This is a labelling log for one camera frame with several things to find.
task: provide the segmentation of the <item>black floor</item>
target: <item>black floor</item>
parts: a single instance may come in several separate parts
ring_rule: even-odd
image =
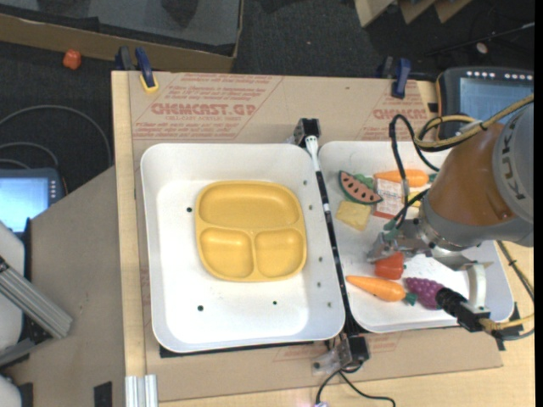
[[[268,75],[373,77],[387,56],[411,60],[412,76],[434,79],[451,66],[487,64],[533,70],[535,29],[515,31],[535,20],[535,0],[475,0],[444,24],[431,8],[406,25],[391,6],[362,28],[352,0],[244,0],[244,28],[233,72]],[[473,47],[429,57],[428,52],[504,31]],[[109,61],[84,59],[77,71],[62,54],[0,42],[0,159],[30,167],[50,165],[49,155],[11,142],[47,146],[59,159],[70,190],[108,167],[104,142],[78,115],[40,110],[2,124],[9,114],[38,104],[56,104],[90,116],[112,144]]]

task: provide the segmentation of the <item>purple grapes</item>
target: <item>purple grapes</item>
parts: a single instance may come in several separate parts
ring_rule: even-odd
[[[421,279],[419,277],[407,277],[406,286],[410,293],[415,293],[417,299],[426,309],[439,309],[435,301],[438,291],[444,288],[443,285],[430,279]]]

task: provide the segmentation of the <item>orange ball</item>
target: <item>orange ball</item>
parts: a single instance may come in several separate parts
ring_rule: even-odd
[[[71,70],[77,70],[81,66],[81,53],[76,50],[68,50],[64,55],[62,64]]]

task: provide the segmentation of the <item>yellow plate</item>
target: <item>yellow plate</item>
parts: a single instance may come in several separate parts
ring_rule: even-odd
[[[263,181],[218,181],[198,195],[196,238],[206,270],[228,281],[280,281],[302,270],[307,256],[299,201]]]

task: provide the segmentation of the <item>toy watermelon slice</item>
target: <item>toy watermelon slice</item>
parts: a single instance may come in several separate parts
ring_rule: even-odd
[[[339,186],[352,202],[364,205],[373,205],[381,202],[383,198],[375,193],[367,184],[356,179],[356,176],[341,170],[339,172]]]

